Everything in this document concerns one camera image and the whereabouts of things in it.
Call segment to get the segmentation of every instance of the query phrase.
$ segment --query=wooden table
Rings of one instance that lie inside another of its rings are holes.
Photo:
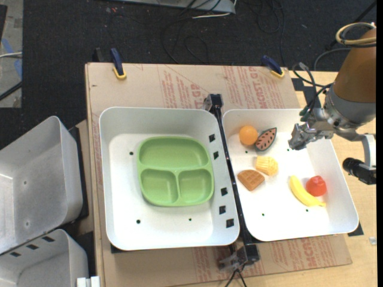
[[[328,84],[335,79],[335,72],[313,72],[314,78],[318,84]],[[295,77],[294,73],[290,72],[292,78]],[[296,96],[300,105],[306,105],[303,93],[296,92]],[[324,96],[320,96],[321,103],[323,103]],[[91,109],[91,103],[88,103],[88,110]],[[92,125],[89,125],[89,130],[92,131]],[[376,133],[375,120],[369,124],[361,127],[359,133]],[[335,136],[332,139],[339,162],[342,163],[347,157],[354,157],[364,160],[363,146],[359,142],[349,142],[343,138]],[[91,150],[91,165],[95,165],[92,160]],[[376,185],[366,185],[360,182],[356,177],[348,175],[344,172],[347,184],[349,186],[351,195],[359,214],[360,224],[364,231],[360,236],[345,236],[347,247],[351,254],[352,264],[319,268],[313,270],[296,271],[283,274],[272,274],[264,276],[246,277],[245,282],[247,286],[267,287],[267,286],[311,286],[311,287],[325,287],[325,286],[377,286],[377,245],[373,244],[372,239],[377,237],[376,229]],[[92,171],[92,179],[95,179],[95,171]],[[93,201],[98,199],[97,194],[93,193]],[[98,213],[94,213],[95,224],[100,222]],[[102,240],[101,232],[95,227],[95,247],[96,247],[96,260],[98,263],[97,268],[102,270],[104,268],[104,261],[102,257]],[[227,281],[198,283],[189,286],[199,287],[223,287]],[[231,286],[242,286],[240,279],[235,279]]]

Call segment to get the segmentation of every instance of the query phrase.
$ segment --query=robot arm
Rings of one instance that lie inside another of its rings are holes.
[[[291,149],[301,150],[310,142],[337,134],[349,141],[363,144],[364,162],[347,158],[344,169],[366,184],[376,183],[375,135],[360,135],[356,130],[376,116],[376,27],[367,31],[354,45],[345,59],[335,82],[326,94],[322,108],[309,109],[295,124]]]

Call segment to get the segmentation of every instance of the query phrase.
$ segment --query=green plate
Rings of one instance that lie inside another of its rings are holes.
[[[137,152],[137,169],[142,194],[158,206],[198,205],[214,192],[208,150],[193,138],[144,140]]]

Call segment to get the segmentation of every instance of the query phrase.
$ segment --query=white tray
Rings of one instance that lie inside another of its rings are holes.
[[[347,187],[331,140],[309,143],[301,151],[291,150],[288,140],[299,109],[234,109],[223,116],[223,127],[233,172],[255,169],[257,156],[271,156],[279,166],[275,176],[265,175],[265,182],[248,191],[239,180],[239,196],[246,226],[256,239],[273,241],[354,231],[358,214]],[[266,151],[255,151],[239,141],[239,129],[254,126],[259,132],[277,127],[276,139]],[[288,186],[291,175],[305,185],[315,175],[326,181],[327,193],[319,197],[326,207],[307,207],[293,195]]]
[[[0,255],[0,287],[74,287],[78,277],[88,277],[87,256],[63,230]]]
[[[237,239],[235,199],[218,122],[212,114],[201,109],[108,108],[99,125],[107,235],[115,247],[131,251],[220,246]],[[207,148],[214,174],[210,200],[183,207],[146,201],[138,182],[136,151],[143,140],[154,136],[191,137]]]
[[[0,150],[0,254],[76,219],[77,144],[53,116]]]

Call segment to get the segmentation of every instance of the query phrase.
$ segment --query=clamp handle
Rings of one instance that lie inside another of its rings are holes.
[[[120,53],[118,53],[116,48],[112,48],[110,49],[110,56],[114,64],[114,67],[113,67],[114,74],[119,80],[125,79],[126,73],[122,67],[122,59],[121,59]]]
[[[278,78],[282,78],[285,75],[279,64],[267,55],[261,57],[261,65],[269,67],[271,69],[271,73]]]

